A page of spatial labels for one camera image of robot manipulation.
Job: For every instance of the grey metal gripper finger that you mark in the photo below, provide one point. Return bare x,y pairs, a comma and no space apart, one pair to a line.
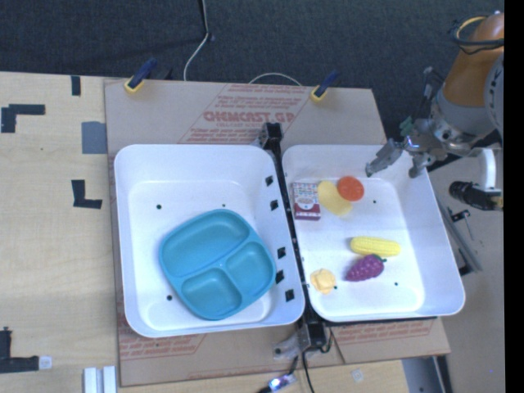
419,164
382,159

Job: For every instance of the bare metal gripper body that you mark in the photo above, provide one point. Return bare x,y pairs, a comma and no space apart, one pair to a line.
439,138

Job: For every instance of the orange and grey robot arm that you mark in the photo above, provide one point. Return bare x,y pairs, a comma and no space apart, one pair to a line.
471,80

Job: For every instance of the orange toy fruit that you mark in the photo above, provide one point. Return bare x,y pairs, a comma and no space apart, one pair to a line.
350,188

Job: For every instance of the yellow toy lemon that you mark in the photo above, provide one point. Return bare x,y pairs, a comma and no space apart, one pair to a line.
332,199

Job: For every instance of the yellow toy corn cob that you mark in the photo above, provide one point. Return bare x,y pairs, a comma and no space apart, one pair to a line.
374,246

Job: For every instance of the red and white small carton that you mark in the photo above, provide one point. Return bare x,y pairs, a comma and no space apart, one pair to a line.
305,201

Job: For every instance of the thin black rod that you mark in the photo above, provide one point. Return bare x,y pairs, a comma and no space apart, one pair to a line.
288,203

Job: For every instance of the purple toy grapes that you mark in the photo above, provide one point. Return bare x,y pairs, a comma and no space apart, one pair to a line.
364,268

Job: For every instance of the small yellow toy food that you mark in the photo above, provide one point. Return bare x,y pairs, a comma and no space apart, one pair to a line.
323,281

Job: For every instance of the white plastic tray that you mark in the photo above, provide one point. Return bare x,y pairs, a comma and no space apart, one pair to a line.
376,297
147,240

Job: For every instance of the blue divided plate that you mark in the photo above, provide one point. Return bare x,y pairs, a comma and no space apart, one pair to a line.
217,264

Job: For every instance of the brown cardboard board red print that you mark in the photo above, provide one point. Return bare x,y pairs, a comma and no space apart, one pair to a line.
172,117

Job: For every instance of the black cylinder on white bracket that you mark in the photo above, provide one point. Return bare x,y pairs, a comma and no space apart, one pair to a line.
477,192

